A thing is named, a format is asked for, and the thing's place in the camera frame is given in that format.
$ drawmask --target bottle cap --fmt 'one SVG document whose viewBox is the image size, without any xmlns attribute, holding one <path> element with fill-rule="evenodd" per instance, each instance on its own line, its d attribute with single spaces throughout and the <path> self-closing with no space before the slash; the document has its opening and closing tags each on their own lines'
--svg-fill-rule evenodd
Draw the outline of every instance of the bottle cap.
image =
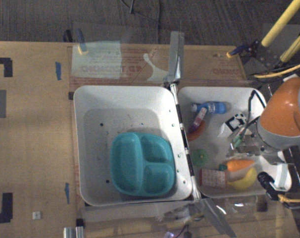
<svg viewBox="0 0 300 238">
<path fill-rule="evenodd" d="M 198 110 L 197 104 L 192 104 L 192 105 L 191 105 L 191 111 L 192 111 L 192 112 L 196 112 L 197 110 Z"/>
<path fill-rule="evenodd" d="M 227 112 L 226 105 L 223 102 L 217 103 L 217 113 L 224 114 Z"/>
</svg>

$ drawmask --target teal divided plate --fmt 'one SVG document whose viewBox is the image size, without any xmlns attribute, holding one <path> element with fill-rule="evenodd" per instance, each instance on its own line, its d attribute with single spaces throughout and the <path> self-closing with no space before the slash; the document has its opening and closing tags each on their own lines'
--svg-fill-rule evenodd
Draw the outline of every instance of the teal divided plate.
<svg viewBox="0 0 300 238">
<path fill-rule="evenodd" d="M 174 185 L 170 144 L 162 137 L 139 132 L 119 134 L 110 150 L 110 175 L 118 191 L 132 196 L 163 196 Z"/>
</svg>

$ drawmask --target yellow cable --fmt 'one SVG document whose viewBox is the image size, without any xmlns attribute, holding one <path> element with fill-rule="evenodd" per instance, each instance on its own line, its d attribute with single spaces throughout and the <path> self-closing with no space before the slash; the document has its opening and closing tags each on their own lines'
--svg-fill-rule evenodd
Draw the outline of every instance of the yellow cable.
<svg viewBox="0 0 300 238">
<path fill-rule="evenodd" d="M 279 201 L 285 203 L 300 203 L 300 199 L 287 198 L 285 195 L 278 194 Z"/>
<path fill-rule="evenodd" d="M 299 68 L 300 68 L 300 64 L 297 65 L 297 66 L 294 66 L 294 67 L 292 67 L 290 69 L 286 69 L 286 70 L 283 70 L 281 72 L 278 72 L 278 73 L 270 73 L 270 74 L 267 74 L 267 75 L 254 75 L 254 77 L 256 77 L 256 78 L 278 77 L 278 76 L 282 76 L 282 75 L 284 75 L 286 73 L 292 72 L 294 70 L 297 70 Z"/>
</svg>

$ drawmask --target metal bracket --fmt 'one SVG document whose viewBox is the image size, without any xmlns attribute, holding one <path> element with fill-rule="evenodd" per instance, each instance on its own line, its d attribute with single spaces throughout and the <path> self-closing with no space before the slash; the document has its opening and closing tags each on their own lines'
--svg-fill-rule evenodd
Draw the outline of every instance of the metal bracket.
<svg viewBox="0 0 300 238">
<path fill-rule="evenodd" d="M 204 213 L 204 216 L 221 235 L 228 235 L 230 238 L 237 237 L 211 198 L 202 199 L 195 205 Z"/>
<path fill-rule="evenodd" d="M 277 163 L 277 175 L 275 177 L 274 183 L 270 183 L 271 186 L 278 191 L 287 190 L 284 188 L 287 176 L 288 176 L 288 164 L 286 163 Z"/>
<path fill-rule="evenodd" d="M 64 238 L 84 238 L 84 227 L 76 227 L 75 230 L 72 228 L 64 228 Z"/>
<path fill-rule="evenodd" d="M 169 69 L 164 83 L 176 83 L 183 77 L 184 33 L 173 31 L 170 39 Z"/>
</svg>

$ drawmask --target blue tape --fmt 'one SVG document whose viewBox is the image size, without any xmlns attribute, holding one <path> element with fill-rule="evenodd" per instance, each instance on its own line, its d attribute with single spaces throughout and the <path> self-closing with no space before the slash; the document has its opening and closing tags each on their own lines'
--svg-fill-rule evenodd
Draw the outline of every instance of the blue tape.
<svg viewBox="0 0 300 238">
<path fill-rule="evenodd" d="M 67 182 L 65 183 L 64 191 L 65 191 L 67 204 L 69 204 L 70 203 L 70 188 L 69 188 L 69 184 Z"/>
<path fill-rule="evenodd" d="M 55 72 L 58 80 L 61 80 L 61 64 L 59 62 L 55 62 Z"/>
</svg>

